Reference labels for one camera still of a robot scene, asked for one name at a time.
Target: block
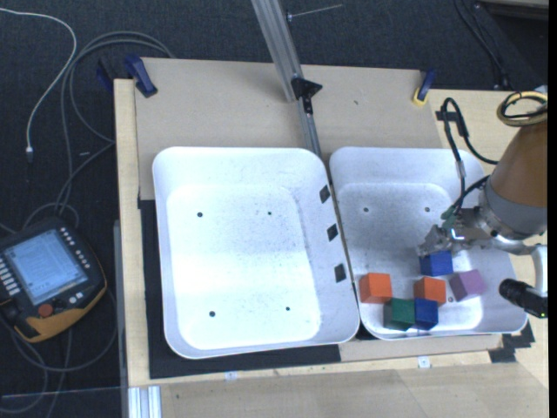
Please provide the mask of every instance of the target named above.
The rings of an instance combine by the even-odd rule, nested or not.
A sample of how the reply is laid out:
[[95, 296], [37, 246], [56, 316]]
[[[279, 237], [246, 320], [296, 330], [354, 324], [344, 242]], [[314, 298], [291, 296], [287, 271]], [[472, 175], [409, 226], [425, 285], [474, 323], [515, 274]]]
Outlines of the block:
[[419, 270], [423, 275], [437, 277], [452, 274], [453, 255], [450, 251], [439, 251], [425, 257], [419, 257]]
[[456, 273], [449, 280], [449, 285], [453, 290], [454, 298], [458, 302], [473, 299], [486, 291], [486, 283], [477, 269]]
[[433, 277], [422, 277], [414, 283], [414, 297], [435, 300], [441, 306], [446, 302], [446, 282]]
[[383, 306], [383, 327], [406, 331], [414, 322], [413, 300], [392, 298]]
[[359, 299], [364, 303], [385, 303], [392, 296], [390, 274], [368, 273], [359, 280]]
[[414, 299], [415, 328], [431, 330], [439, 323], [439, 306], [435, 300]]

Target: dark floor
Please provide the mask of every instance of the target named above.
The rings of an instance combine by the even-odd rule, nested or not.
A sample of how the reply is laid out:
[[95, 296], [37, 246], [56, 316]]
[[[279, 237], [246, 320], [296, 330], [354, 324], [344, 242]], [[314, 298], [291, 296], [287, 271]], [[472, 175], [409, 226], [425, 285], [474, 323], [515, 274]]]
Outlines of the dark floor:
[[[501, 86], [501, 68], [515, 90], [547, 84], [548, 23], [494, 17], [473, 9], [489, 52], [480, 46], [455, 9], [453, 0], [282, 0], [292, 14], [341, 4], [340, 8], [295, 17], [292, 34], [303, 64], [398, 69], [435, 68], [434, 87], [491, 90]], [[462, 11], [476, 0], [464, 0]], [[81, 50], [94, 37], [114, 30], [154, 36], [177, 57], [269, 62], [250, 0], [0, 0], [0, 7], [58, 17], [77, 35]], [[475, 23], [466, 13], [466, 20]], [[71, 52], [71, 38], [60, 25], [37, 17], [0, 11], [0, 224], [19, 230], [39, 206], [51, 203], [68, 177], [61, 127], [60, 84], [37, 111], [31, 130], [35, 159], [25, 157], [25, 128], [30, 112]], [[101, 55], [117, 75], [126, 77], [125, 54], [163, 56], [149, 47], [118, 46], [91, 53], [76, 70], [76, 100], [84, 117], [103, 135], [113, 137], [111, 94], [95, 79]], [[496, 57], [493, 65], [490, 54]], [[91, 134], [70, 110], [69, 139], [74, 168], [105, 143]], [[90, 241], [114, 288], [112, 227], [118, 218], [115, 150], [86, 166], [74, 180], [70, 205], [80, 216], [79, 229]], [[50, 213], [41, 212], [36, 219]], [[73, 221], [70, 210], [64, 216]], [[7, 232], [0, 229], [0, 237]], [[71, 365], [87, 361], [109, 341], [115, 314], [108, 298], [75, 326]], [[37, 345], [51, 365], [64, 363], [67, 336]], [[42, 373], [0, 333], [0, 395], [38, 391]], [[52, 374], [48, 390], [56, 390]], [[117, 347], [97, 364], [68, 374], [63, 389], [110, 388], [119, 383]], [[70, 410], [58, 404], [53, 416]], [[29, 416], [38, 413], [30, 412]]]

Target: white tray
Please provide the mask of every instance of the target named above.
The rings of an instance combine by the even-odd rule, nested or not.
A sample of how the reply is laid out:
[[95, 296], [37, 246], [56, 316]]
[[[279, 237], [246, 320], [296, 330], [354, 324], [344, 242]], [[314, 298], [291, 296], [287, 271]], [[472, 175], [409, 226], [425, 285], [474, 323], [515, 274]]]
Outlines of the white tray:
[[200, 359], [355, 335], [358, 303], [315, 155], [172, 147], [156, 156], [153, 178], [164, 333], [177, 354]]
[[[484, 176], [472, 155], [460, 155], [468, 185]], [[422, 277], [416, 247], [460, 195], [452, 152], [346, 147], [332, 155], [330, 169], [357, 289], [368, 272], [390, 273], [393, 296], [413, 299], [413, 283]], [[477, 202], [474, 191], [465, 198], [464, 207]], [[508, 254], [496, 249], [462, 251], [453, 256], [453, 266], [455, 272], [478, 269], [487, 289], [479, 298], [449, 301], [440, 307], [439, 324], [430, 331], [385, 328], [383, 306], [359, 302], [363, 325], [380, 339], [513, 333], [524, 327], [524, 311], [498, 291], [501, 281], [516, 278]], [[446, 294], [454, 298], [448, 283]]]

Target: black mat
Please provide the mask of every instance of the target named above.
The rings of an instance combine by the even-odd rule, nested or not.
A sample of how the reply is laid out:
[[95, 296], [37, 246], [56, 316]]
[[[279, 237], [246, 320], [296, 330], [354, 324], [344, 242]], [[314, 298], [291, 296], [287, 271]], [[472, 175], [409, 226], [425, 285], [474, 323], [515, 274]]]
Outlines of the black mat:
[[175, 354], [164, 338], [155, 202], [152, 200], [141, 201], [139, 205], [143, 230], [149, 370], [152, 379], [340, 362], [339, 346], [337, 345], [288, 348], [203, 360], [188, 360]]

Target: hole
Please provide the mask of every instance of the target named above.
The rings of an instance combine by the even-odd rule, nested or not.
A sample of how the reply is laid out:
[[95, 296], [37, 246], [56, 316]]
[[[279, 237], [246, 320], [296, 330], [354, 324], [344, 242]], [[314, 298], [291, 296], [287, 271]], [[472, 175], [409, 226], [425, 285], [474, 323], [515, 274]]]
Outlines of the hole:
[[339, 235], [339, 229], [337, 229], [337, 225], [332, 225], [327, 229], [327, 235], [329, 236], [329, 241], [332, 241], [337, 235]]
[[334, 278], [337, 281], [337, 283], [341, 282], [346, 278], [345, 266], [342, 263], [334, 267]]
[[329, 191], [329, 188], [327, 187], [327, 185], [324, 185], [323, 189], [319, 191], [319, 197], [321, 198], [321, 203], [325, 203], [330, 196], [331, 196], [331, 192]]

